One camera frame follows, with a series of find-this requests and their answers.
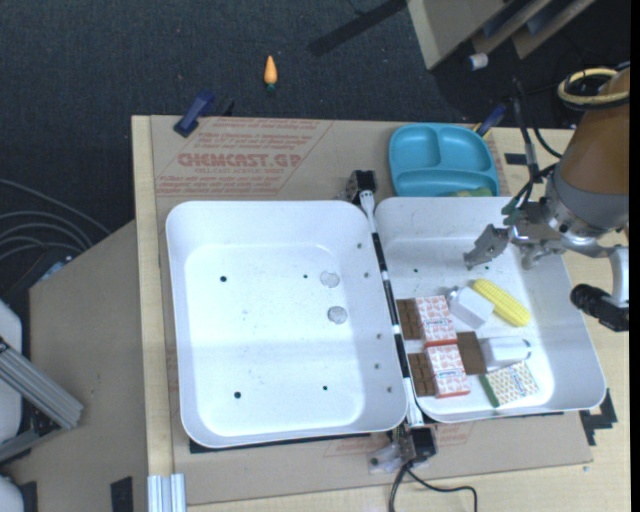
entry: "white tray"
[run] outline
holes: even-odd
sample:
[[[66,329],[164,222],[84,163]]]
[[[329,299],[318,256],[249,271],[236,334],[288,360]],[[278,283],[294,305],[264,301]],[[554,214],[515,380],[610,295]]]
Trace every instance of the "white tray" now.
[[[467,396],[417,399],[436,421],[590,409],[606,392],[561,257],[524,271],[509,246],[466,269],[463,253],[488,223],[501,225],[506,201],[391,198],[376,209],[396,299],[483,277],[532,313],[526,327],[494,315],[476,333],[526,339],[540,392],[496,409],[470,376]],[[343,201],[186,202],[166,227],[180,409],[194,441],[224,448],[386,431],[403,420],[407,396],[362,211]],[[330,318],[332,308],[342,309]]]
[[[582,314],[570,303],[571,282],[560,256],[542,259],[525,271],[517,248],[492,262],[467,270],[463,253],[487,224],[502,226],[504,197],[390,198],[376,209],[376,222],[396,299],[445,294],[453,286],[486,278],[519,299],[531,312],[526,327],[512,327],[492,315],[479,338],[521,336],[531,343],[527,364],[540,392],[495,409],[477,376],[469,395],[418,399],[420,408],[440,422],[496,416],[544,414],[590,409],[603,400],[606,385]],[[471,329],[454,318],[456,331]],[[407,352],[421,343],[406,341]]]
[[[166,227],[180,409],[194,441],[223,448],[403,420],[390,314],[358,208],[187,202]]]

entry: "blue plastic plate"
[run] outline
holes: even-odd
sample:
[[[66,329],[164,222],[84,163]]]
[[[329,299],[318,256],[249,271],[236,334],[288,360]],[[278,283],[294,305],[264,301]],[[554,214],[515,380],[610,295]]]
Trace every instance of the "blue plastic plate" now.
[[[389,166],[399,196],[449,196],[480,187],[500,194],[487,144],[462,126],[418,123],[398,128],[389,142]]]

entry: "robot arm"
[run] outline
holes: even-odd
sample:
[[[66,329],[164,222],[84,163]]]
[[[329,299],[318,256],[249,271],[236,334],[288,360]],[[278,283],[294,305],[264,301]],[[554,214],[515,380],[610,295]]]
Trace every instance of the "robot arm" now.
[[[607,80],[597,95],[571,94],[572,84],[595,76]],[[532,174],[503,210],[504,227],[487,226],[475,248],[464,254],[464,261],[469,269],[486,263],[509,243],[520,249],[525,269],[537,265],[543,256],[567,250],[609,258],[612,293],[578,285],[571,301],[610,329],[628,330],[629,248],[603,247],[599,239],[625,229],[629,222],[630,68],[574,73],[559,85],[558,95],[570,108],[585,111],[565,153],[551,168]],[[531,188],[541,178],[546,179],[545,193],[540,200],[530,201]]]

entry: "wooden table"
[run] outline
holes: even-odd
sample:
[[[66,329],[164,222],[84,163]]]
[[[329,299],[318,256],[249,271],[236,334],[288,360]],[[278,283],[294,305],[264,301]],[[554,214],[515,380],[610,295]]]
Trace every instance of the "wooden table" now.
[[[32,360],[85,405],[77,429],[43,442],[29,456],[2,468],[19,484],[37,483],[40,512],[110,512],[114,482],[124,482],[125,488],[129,482],[134,510],[142,511],[145,510],[147,477],[168,477],[183,467],[184,447],[175,444],[175,430],[179,423],[171,417],[170,393],[175,393],[174,383],[170,380],[173,361],[165,340],[169,340],[172,333],[165,328],[167,319],[163,313],[166,306],[163,293],[166,290],[163,289],[159,265],[164,255],[161,253],[159,227],[162,225],[158,221],[158,205],[166,208],[167,203],[158,201],[156,195],[154,163],[156,167],[159,165],[162,151],[154,149],[164,148],[154,148],[152,143],[155,140],[152,137],[154,122],[155,126],[159,122],[161,126],[170,127],[173,121],[174,118],[158,119],[155,116],[132,119],[135,222],[81,255],[31,292]],[[282,122],[273,121],[272,124],[275,126]],[[267,123],[267,126],[270,121],[257,122],[261,123]],[[310,141],[311,149],[305,160],[306,170],[300,168],[300,172],[322,171],[329,175],[318,183],[309,181],[309,175],[289,176],[274,198],[300,199],[313,198],[314,195],[330,198],[344,186],[351,171],[358,168],[376,171],[379,200],[391,195],[386,164],[387,144],[390,134],[401,125],[309,121],[307,127],[321,130],[318,133],[324,134],[324,139],[320,142],[321,137],[317,137],[318,140],[313,136],[304,139]],[[543,130],[543,134],[558,150],[566,146],[571,136],[571,132],[560,130]],[[321,146],[325,143],[334,149],[323,150]],[[505,154],[523,153],[519,131],[494,129],[488,144],[504,173],[506,182],[503,187],[518,190],[526,180],[526,170],[522,166],[508,165]],[[554,161],[541,148],[538,149],[538,157],[541,166]],[[612,235],[603,243],[626,244],[627,241],[624,235]],[[611,288],[608,261],[590,260],[573,253],[563,257],[574,284],[586,282],[605,290]],[[631,509],[628,333],[613,333],[591,317],[585,320],[618,421],[612,429],[597,431],[596,446],[590,451],[586,447],[584,462],[567,465],[561,459],[545,456],[549,461],[555,460],[549,464],[556,467],[542,467],[545,464],[540,463],[536,469],[485,474],[487,468],[499,466],[496,465],[499,461],[491,460],[494,457],[489,454],[482,460],[467,460],[465,464],[472,462],[473,468],[466,473],[457,473],[467,476],[431,480],[432,483],[442,487],[475,487],[480,510],[540,512],[572,508],[619,512]],[[571,419],[578,415],[562,416]],[[548,424],[545,418],[522,420],[525,421],[534,425],[538,424],[537,421],[542,425]],[[585,438],[580,437],[583,435],[581,425],[571,438],[567,438],[565,431],[548,432],[546,427],[542,428],[544,432],[534,431],[536,436],[530,439],[534,449],[540,439],[551,441],[552,449],[541,447],[541,452],[562,452],[565,442],[586,446]],[[487,435],[487,443],[497,442],[491,437],[496,436]],[[514,446],[513,451],[531,454],[532,447],[527,446],[525,440]],[[444,450],[434,457],[434,467],[442,465],[443,453]],[[455,453],[460,458],[449,457],[450,460],[445,461],[449,466],[455,466],[464,459],[463,451]],[[243,474],[225,475],[225,471],[232,470],[233,463],[238,467],[237,461],[228,456],[216,465],[215,471],[203,470],[199,476],[205,481],[210,480],[214,489],[229,485],[247,490],[247,495],[271,497],[234,499],[224,503],[200,502],[202,504],[189,506],[189,511],[386,510],[389,483],[393,479],[391,474],[367,480],[366,466],[363,469],[351,460],[351,466],[343,467],[338,464],[338,459],[333,458],[332,468],[344,480],[343,485],[339,485],[343,487],[341,490],[333,485],[335,478],[332,486],[309,481],[310,475],[318,474],[318,468],[312,467],[296,475],[295,489],[313,489],[314,492],[292,494],[285,492],[288,482],[277,482],[278,475],[288,474],[286,468],[272,467],[271,459],[266,455],[260,460],[260,468],[246,467]],[[521,460],[520,467],[526,467],[527,462],[530,461]],[[352,478],[345,469],[347,467],[358,469],[358,478]],[[190,481],[193,488],[193,478],[187,477],[188,493]],[[277,488],[283,492],[276,493],[275,487],[265,488],[264,481],[277,482]],[[407,511],[470,511],[472,504],[469,493],[435,493],[407,480],[400,487],[396,508]]]
[[[362,129],[388,133],[398,123],[342,122],[349,133]],[[162,321],[162,290],[158,261],[158,225],[154,197],[153,147],[151,120],[133,118],[134,165],[136,183],[136,222],[142,306],[142,341],[144,352],[145,397],[147,418],[148,466],[150,475],[174,472],[171,444],[171,422],[167,396],[165,333]],[[555,148],[566,146],[570,131],[543,131]],[[489,140],[504,170],[508,186],[518,190],[526,181],[525,168],[507,165],[505,153],[522,153],[521,135],[516,129],[494,129]],[[542,149],[538,149],[541,167],[553,163]],[[379,161],[378,176],[385,181],[386,162]],[[381,189],[388,193],[386,183]],[[610,237],[613,241],[620,236]],[[608,261],[594,261],[567,254],[564,256],[573,283],[588,282],[610,289]],[[610,431],[597,434],[592,464],[579,467],[556,467],[516,473],[482,475],[472,478],[442,481],[442,485],[473,485],[478,490],[481,508],[504,510],[625,510],[630,508],[629,454],[629,344],[627,334],[615,334],[601,327],[592,318],[586,319],[588,329],[600,357],[611,389],[618,415],[618,423]],[[214,510],[382,510],[388,497],[388,486],[362,487],[342,491],[302,494],[287,497],[258,499],[224,504],[190,507],[204,512]],[[403,484],[397,498],[399,509],[471,510],[470,497],[439,495],[425,492],[417,484]]]

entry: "cable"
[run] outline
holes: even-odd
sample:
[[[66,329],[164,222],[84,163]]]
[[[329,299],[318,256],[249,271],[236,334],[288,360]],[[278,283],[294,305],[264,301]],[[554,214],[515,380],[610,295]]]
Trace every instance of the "cable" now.
[[[87,247],[93,246],[93,242],[91,241],[91,238],[87,235],[85,231],[82,230],[82,228],[80,228],[77,224],[65,219],[64,217],[60,217],[59,215],[55,215],[53,213],[47,213],[47,212],[24,210],[24,211],[5,213],[4,215],[0,215],[0,221],[6,220],[6,219],[12,219],[14,217],[45,217],[48,219],[56,220],[61,224],[64,224],[65,226],[75,230],[75,232],[82,237]]]
[[[567,107],[581,111],[602,110],[625,105],[631,101],[630,91],[597,94],[594,96],[579,96],[569,92],[569,89],[575,86],[576,83],[584,81],[587,78],[597,77],[610,80],[617,74],[618,71],[609,68],[591,68],[578,71],[560,82],[557,89],[558,97]]]
[[[426,487],[427,489],[431,489],[432,491],[437,491],[437,492],[459,492],[459,491],[470,491],[473,494],[473,510],[474,512],[478,512],[478,493],[476,492],[476,490],[471,487],[470,485],[463,485],[461,487],[451,487],[449,489],[444,489],[442,487],[434,487],[431,484],[428,484],[427,482],[425,482],[424,480],[418,478],[413,471],[411,471],[409,468],[407,468],[407,473],[409,473],[409,475],[419,484],[423,485],[424,487]]]
[[[389,512],[396,512],[396,508],[394,506],[394,502],[396,500],[396,494],[398,493],[398,487],[402,483],[402,479],[407,471],[409,471],[409,465],[411,462],[407,462],[404,464],[396,474],[396,478],[393,480],[393,485],[391,486],[391,492],[389,493]]]
[[[40,254],[36,258],[36,260],[29,266],[29,268],[25,270],[24,273],[11,286],[9,286],[6,291],[3,292],[3,297],[9,297],[13,290],[15,290],[20,285],[20,283],[22,283],[22,281],[25,280],[29,276],[29,274],[31,274],[31,272],[33,272],[33,270],[38,266],[38,263],[42,261],[42,258],[44,258],[44,253]]]
[[[527,130],[527,122],[524,118],[524,111],[522,109],[521,98],[524,95],[524,91],[522,89],[522,84],[520,81],[513,77],[513,89],[514,95],[511,101],[513,105],[513,113],[516,117],[516,122],[518,123],[518,127],[520,128],[520,133],[522,134],[522,138],[524,139],[524,150],[527,160],[527,170],[529,171],[529,181],[527,183],[528,187],[525,189],[525,198],[523,200],[523,204],[529,200],[529,196],[531,195],[531,190],[533,189],[533,184],[537,179],[537,175],[539,172],[538,168],[538,159],[536,157],[536,149],[533,143],[531,142],[531,137],[529,136],[529,132]]]
[[[27,224],[20,224],[19,226],[15,226],[13,228],[7,229],[6,231],[0,233],[0,240],[4,239],[5,237],[10,235],[11,233],[15,233],[16,231],[23,231],[23,230],[26,230],[26,229],[48,229],[48,230],[51,230],[51,231],[57,231],[59,233],[62,233],[64,235],[68,236],[74,242],[76,242],[76,244],[78,245],[78,248],[81,251],[87,249],[87,246],[84,244],[84,242],[80,238],[78,238],[74,233],[69,231],[68,229],[65,229],[65,228],[60,227],[60,226],[56,226],[55,224],[49,224],[49,223],[46,223],[46,222],[31,222],[31,223],[27,223]]]
[[[395,512],[395,510],[396,510],[394,503],[395,503],[396,495],[398,494],[398,488],[400,487],[400,484],[402,483],[402,479],[404,478],[405,474],[407,474],[407,473],[416,482],[418,482],[422,486],[424,486],[427,489],[430,489],[432,491],[436,491],[436,492],[470,491],[473,494],[473,510],[474,510],[474,512],[478,512],[478,493],[476,492],[476,490],[473,487],[471,487],[470,485],[463,485],[463,486],[460,486],[460,487],[451,487],[451,488],[435,487],[435,486],[433,486],[431,484],[428,484],[427,482],[425,482],[421,478],[419,478],[413,471],[411,471],[411,466],[413,466],[413,461],[409,461],[406,464],[404,464],[398,470],[398,473],[396,474],[396,477],[393,480],[393,484],[391,486],[391,492],[389,493],[389,512]]]
[[[64,208],[67,211],[70,211],[71,213],[74,213],[75,215],[77,215],[78,217],[86,220],[87,222],[93,224],[95,227],[97,227],[100,231],[102,231],[105,235],[110,235],[111,231],[109,231],[103,224],[101,224],[100,222],[92,219],[91,217],[89,217],[88,215],[86,215],[85,213],[82,213],[80,210],[76,210],[75,208],[64,204],[61,201],[58,201],[57,199],[54,199],[52,197],[49,197],[46,194],[43,194],[42,192],[38,192],[37,190],[34,190],[32,188],[29,188],[25,185],[21,185],[19,183],[16,183],[14,181],[11,180],[5,180],[3,178],[0,178],[0,185],[4,185],[6,187],[12,187],[15,189],[18,189],[22,192],[26,192],[27,194],[31,194],[35,197],[38,197],[39,199],[42,199],[44,201],[48,201],[51,204],[54,204],[56,206],[59,206],[60,208]]]
[[[549,153],[552,156],[555,156],[556,158],[562,158],[562,153],[559,153],[558,151],[553,149],[551,146],[549,146],[549,144],[547,144],[547,141],[544,140],[537,126],[533,127],[533,133],[536,134],[536,139],[538,139],[538,142],[540,143],[540,145],[547,150],[547,153]]]
[[[24,251],[28,251],[31,249],[46,249],[49,247],[60,247],[61,249],[67,249],[70,251],[74,251],[76,253],[80,253],[82,251],[80,251],[77,247],[74,247],[73,245],[69,245],[69,244],[60,244],[60,243],[56,243],[56,242],[51,242],[51,243],[47,243],[44,246],[42,245],[38,245],[38,244],[30,244],[30,245],[23,245],[21,247],[16,247],[15,249],[12,249],[6,253],[4,253],[2,256],[0,256],[0,262],[6,260],[8,257],[13,256],[14,254],[20,253],[20,252],[24,252]]]
[[[531,197],[531,192],[533,190],[533,184],[535,183],[535,179],[537,178],[546,178],[547,176],[549,176],[553,170],[555,169],[556,164],[551,164],[547,167],[545,167],[544,169],[542,169],[542,171],[538,172],[538,174],[536,176],[534,176],[534,180],[529,180],[527,183],[525,183],[525,185],[520,189],[520,191],[513,196],[512,201],[515,202],[515,204],[517,204],[518,202],[520,202],[520,198],[525,195],[525,198],[520,202],[520,206],[524,205],[529,198]]]
[[[39,245],[41,247],[45,245],[42,240],[38,240],[37,238],[33,238],[30,236],[10,236],[9,238],[0,240],[0,247],[2,247],[3,245],[9,245],[16,242],[29,242],[32,244]]]

